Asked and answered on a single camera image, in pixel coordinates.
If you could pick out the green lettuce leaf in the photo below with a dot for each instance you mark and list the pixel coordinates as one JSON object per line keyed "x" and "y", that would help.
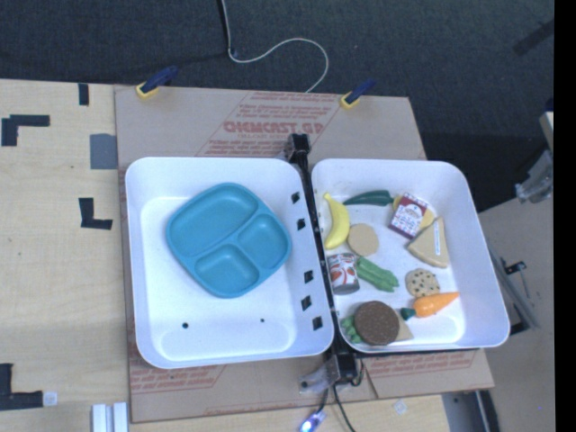
{"x": 348, "y": 326}

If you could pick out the brown burger patty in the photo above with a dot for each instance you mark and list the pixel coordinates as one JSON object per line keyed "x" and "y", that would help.
{"x": 376, "y": 323}

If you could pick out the blue divided plate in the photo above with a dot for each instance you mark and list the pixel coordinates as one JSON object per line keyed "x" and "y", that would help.
{"x": 225, "y": 236}

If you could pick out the orange carrot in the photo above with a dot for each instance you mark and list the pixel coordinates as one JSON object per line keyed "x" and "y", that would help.
{"x": 434, "y": 304}

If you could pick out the brown cardboard board red print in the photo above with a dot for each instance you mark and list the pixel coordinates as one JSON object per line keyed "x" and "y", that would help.
{"x": 180, "y": 122}

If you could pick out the tan round biscuit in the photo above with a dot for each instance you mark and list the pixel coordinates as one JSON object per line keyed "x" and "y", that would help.
{"x": 362, "y": 240}

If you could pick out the red and white carton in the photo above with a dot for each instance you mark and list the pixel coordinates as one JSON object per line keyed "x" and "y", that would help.
{"x": 408, "y": 216}

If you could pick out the green pea pods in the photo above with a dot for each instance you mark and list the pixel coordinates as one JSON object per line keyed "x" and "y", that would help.
{"x": 375, "y": 275}

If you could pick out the yellow banana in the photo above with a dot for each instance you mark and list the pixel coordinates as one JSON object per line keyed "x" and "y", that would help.
{"x": 338, "y": 227}

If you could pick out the thin black rod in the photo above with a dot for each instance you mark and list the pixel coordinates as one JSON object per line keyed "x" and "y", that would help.
{"x": 317, "y": 241}

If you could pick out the tan bread slice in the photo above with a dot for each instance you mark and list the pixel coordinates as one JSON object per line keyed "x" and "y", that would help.
{"x": 405, "y": 332}

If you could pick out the dark green pepper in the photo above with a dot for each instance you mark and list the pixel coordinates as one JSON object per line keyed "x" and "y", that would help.
{"x": 371, "y": 197}

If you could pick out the chocolate chip cookie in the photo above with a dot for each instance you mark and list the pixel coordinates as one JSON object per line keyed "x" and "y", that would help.
{"x": 421, "y": 282}

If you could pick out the small can red print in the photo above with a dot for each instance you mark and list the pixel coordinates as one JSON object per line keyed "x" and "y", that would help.
{"x": 343, "y": 273}

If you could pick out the white plastic tray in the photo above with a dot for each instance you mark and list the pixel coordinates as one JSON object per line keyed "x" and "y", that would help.
{"x": 477, "y": 286}
{"x": 225, "y": 335}

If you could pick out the tan sandwich wedge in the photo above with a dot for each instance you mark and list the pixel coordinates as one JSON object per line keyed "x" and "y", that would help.
{"x": 432, "y": 245}

